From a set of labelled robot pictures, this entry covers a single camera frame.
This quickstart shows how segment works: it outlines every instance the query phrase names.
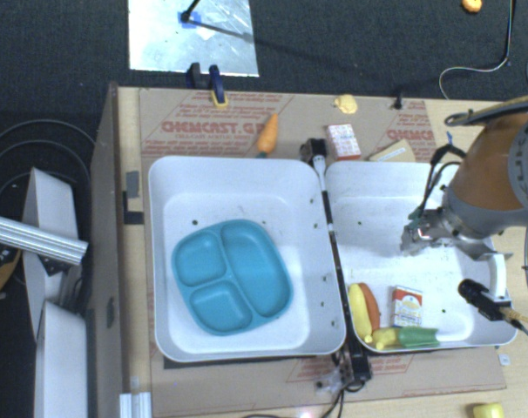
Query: metal plate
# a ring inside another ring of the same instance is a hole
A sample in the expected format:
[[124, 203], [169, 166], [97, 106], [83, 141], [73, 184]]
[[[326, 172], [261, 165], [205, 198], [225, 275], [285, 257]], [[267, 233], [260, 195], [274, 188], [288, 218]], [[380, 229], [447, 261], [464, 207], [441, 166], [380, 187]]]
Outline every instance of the metal plate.
[[179, 20], [193, 0], [128, 0], [132, 70], [202, 72], [217, 64], [229, 76], [258, 77], [248, 0], [200, 0], [191, 19]]

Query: orange round object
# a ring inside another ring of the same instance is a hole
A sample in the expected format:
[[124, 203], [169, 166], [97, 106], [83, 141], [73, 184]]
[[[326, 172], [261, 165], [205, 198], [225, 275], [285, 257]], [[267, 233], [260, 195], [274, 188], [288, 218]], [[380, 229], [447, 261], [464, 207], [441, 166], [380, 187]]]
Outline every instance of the orange round object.
[[462, 6], [469, 12], [479, 12], [483, 6], [483, 0], [462, 0]]

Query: blue divided plate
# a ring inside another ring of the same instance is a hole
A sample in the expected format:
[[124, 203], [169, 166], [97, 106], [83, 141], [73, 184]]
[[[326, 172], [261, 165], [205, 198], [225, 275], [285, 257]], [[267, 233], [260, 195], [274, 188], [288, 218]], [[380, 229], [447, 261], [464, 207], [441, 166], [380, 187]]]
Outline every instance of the blue divided plate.
[[293, 298], [274, 242], [253, 221], [225, 221], [188, 235], [173, 249], [172, 267], [191, 315], [211, 334], [277, 319]]

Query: dark floor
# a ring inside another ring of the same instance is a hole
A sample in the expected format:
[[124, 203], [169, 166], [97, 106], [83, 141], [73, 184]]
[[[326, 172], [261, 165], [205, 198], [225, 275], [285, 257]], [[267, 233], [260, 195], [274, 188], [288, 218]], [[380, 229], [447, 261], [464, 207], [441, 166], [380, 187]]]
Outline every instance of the dark floor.
[[[350, 92], [441, 98], [438, 76], [453, 65], [493, 66], [504, 52], [509, 0], [484, 0], [476, 15], [461, 0], [250, 0], [259, 78], [226, 78], [245, 91]], [[128, 69], [127, 0], [0, 0], [0, 132], [17, 122], [56, 118], [95, 136], [109, 81], [184, 86], [172, 73]], [[510, 66], [491, 74], [455, 72], [451, 98], [501, 100], [528, 93], [528, 0], [518, 0]], [[64, 128], [16, 131], [1, 151], [25, 139], [57, 140], [88, 161], [91, 150]], [[84, 223], [78, 166], [45, 147], [0, 160], [3, 182], [37, 165], [64, 169]], [[0, 213], [18, 218], [25, 179], [0, 197]], [[35, 348], [25, 289], [16, 279], [0, 300], [0, 417], [32, 416]]]

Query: small box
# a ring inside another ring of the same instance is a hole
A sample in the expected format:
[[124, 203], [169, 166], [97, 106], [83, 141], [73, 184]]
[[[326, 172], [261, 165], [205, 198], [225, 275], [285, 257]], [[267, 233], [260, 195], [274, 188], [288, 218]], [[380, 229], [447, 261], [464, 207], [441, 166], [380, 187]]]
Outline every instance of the small box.
[[329, 125], [327, 139], [334, 159], [359, 159], [361, 149], [351, 124]]
[[392, 325], [420, 327], [423, 317], [423, 294], [415, 289], [395, 287], [392, 292]]

